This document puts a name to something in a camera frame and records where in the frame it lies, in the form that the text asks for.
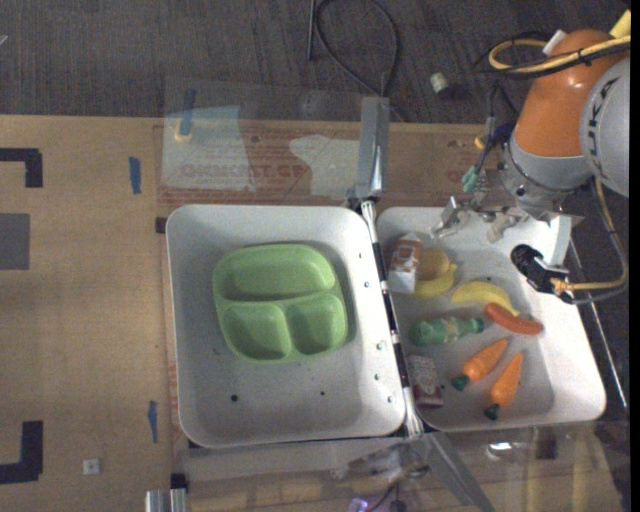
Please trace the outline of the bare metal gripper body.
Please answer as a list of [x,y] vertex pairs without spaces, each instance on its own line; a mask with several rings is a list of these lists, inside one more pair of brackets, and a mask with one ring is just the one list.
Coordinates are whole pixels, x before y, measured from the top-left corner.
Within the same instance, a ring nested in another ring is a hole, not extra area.
[[477,212],[529,215],[547,221],[562,210],[564,193],[544,187],[517,168],[483,168],[469,183],[471,206]]

